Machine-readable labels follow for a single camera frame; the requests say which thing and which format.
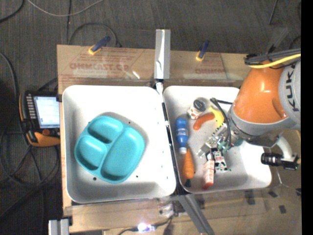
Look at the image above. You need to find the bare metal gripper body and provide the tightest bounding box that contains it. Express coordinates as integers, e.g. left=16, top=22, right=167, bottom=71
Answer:
left=203, top=123, right=245, bottom=155

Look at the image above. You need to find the white carton black print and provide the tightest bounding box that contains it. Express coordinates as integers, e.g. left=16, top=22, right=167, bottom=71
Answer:
left=211, top=148, right=232, bottom=173

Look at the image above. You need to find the orange carton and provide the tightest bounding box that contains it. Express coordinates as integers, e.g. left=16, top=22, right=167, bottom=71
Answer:
left=201, top=159, right=216, bottom=190

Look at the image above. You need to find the orange carrot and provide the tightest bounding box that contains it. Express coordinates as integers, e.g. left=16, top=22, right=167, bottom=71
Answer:
left=181, top=148, right=195, bottom=188

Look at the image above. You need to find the yellow banana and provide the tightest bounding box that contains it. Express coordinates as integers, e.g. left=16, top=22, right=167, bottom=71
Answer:
left=207, top=106, right=225, bottom=127

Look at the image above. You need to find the orange sausage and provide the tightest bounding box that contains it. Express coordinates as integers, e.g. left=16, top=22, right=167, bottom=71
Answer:
left=193, top=112, right=216, bottom=131

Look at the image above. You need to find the blue plastic bottle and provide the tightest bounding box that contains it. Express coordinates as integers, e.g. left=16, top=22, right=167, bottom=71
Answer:
left=174, top=117, right=190, bottom=155

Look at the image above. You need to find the white and red can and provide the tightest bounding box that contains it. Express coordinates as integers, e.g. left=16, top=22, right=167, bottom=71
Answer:
left=186, top=98, right=207, bottom=120

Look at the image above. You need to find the white plastic tray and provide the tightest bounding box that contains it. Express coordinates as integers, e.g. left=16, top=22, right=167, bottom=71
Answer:
left=62, top=84, right=177, bottom=204
left=162, top=85, right=273, bottom=194

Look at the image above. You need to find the blue divided plate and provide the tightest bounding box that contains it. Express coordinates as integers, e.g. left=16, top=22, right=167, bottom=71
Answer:
left=73, top=115, right=146, bottom=185

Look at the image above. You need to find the brown cardboard board red print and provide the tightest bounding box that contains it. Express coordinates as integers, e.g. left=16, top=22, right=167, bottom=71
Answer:
left=56, top=44, right=302, bottom=234

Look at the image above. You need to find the black cylinder on white bracket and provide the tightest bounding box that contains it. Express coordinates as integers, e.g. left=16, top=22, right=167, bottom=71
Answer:
left=260, top=136, right=300, bottom=171

